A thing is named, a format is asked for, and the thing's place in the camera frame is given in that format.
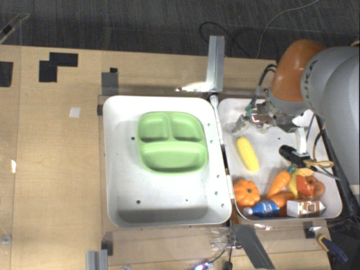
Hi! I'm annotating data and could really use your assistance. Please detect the orange carrot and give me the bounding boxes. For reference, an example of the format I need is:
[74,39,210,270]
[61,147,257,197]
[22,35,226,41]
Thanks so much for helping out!
[266,166,296,199]

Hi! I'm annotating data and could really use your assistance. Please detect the orange pumpkin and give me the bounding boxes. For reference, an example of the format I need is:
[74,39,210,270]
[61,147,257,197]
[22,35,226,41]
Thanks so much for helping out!
[232,179,261,207]

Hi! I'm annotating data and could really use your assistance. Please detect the white and orange carton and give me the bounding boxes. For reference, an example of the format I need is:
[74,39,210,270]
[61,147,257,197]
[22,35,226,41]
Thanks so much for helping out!
[286,200,327,218]

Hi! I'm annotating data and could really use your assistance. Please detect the pale wood board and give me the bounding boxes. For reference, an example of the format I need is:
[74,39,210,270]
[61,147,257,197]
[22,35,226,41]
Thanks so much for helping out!
[100,50,332,267]

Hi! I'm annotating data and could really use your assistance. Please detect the red pizza slice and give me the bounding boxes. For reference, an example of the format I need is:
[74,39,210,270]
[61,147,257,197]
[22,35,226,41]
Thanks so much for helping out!
[295,174,316,198]

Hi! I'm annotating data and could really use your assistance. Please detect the blue bottle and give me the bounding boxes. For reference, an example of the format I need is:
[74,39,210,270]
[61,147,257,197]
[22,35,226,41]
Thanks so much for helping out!
[242,200,281,218]

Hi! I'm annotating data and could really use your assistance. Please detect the brown pretzel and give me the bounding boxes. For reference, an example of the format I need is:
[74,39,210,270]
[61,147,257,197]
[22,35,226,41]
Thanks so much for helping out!
[305,175,326,198]

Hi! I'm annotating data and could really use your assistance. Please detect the green divided plate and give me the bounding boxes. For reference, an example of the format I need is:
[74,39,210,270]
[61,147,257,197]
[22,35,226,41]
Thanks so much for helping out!
[137,111,209,176]

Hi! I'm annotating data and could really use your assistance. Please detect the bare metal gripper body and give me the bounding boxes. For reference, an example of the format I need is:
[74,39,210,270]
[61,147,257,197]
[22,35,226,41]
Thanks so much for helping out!
[249,101,298,133]

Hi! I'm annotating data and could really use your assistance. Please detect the black cylinder on white bracket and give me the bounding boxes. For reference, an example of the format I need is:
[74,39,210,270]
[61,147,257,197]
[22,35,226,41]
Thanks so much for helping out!
[278,116,313,169]

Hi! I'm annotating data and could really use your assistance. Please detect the yellow corn cob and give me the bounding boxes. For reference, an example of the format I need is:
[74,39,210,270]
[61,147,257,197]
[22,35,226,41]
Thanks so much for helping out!
[236,136,260,172]

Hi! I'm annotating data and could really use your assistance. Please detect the white plastic tray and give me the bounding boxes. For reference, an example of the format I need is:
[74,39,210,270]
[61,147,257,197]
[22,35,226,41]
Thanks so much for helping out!
[102,95,233,228]
[218,97,343,222]

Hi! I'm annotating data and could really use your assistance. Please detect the yellow banana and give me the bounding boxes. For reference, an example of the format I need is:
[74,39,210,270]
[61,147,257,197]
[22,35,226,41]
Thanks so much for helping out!
[287,168,314,199]

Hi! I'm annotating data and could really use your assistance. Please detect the orange bread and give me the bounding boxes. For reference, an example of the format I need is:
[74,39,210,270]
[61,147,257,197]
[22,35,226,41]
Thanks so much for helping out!
[269,191,296,218]

